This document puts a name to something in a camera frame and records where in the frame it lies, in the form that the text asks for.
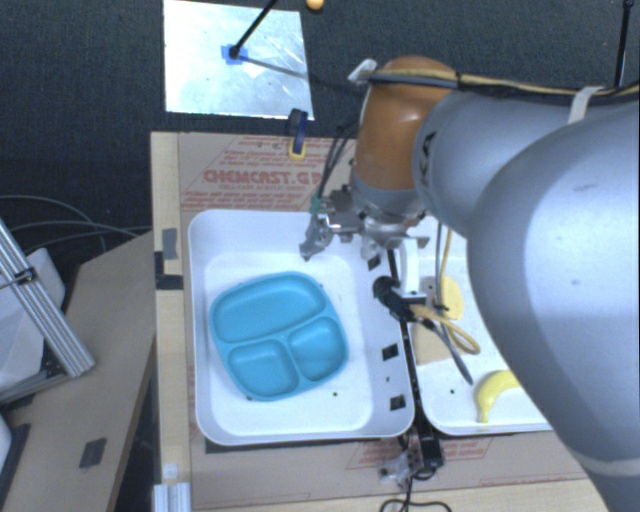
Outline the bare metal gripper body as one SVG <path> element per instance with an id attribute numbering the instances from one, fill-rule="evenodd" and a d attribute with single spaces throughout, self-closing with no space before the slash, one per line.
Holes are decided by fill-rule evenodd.
<path id="1" fill-rule="evenodd" d="M 320 221 L 320 240 L 327 245 L 333 235 L 342 241 L 359 235 L 375 249 L 396 249 L 410 228 L 426 215 L 426 207 L 414 189 L 385 190 L 368 185 L 343 185 L 324 194 L 315 193 L 315 216 Z"/>

